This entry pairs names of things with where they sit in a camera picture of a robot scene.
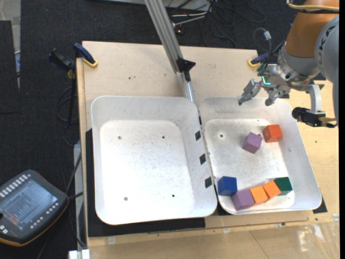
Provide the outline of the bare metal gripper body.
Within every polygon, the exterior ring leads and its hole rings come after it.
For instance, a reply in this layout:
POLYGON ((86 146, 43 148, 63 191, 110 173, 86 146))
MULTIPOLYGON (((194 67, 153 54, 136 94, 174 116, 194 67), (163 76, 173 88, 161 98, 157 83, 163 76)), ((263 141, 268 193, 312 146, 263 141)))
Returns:
POLYGON ((288 65, 268 64, 259 71, 259 76, 263 77, 262 86, 265 88, 290 88, 304 91, 309 82, 315 77, 315 73, 304 74, 298 72, 288 65))

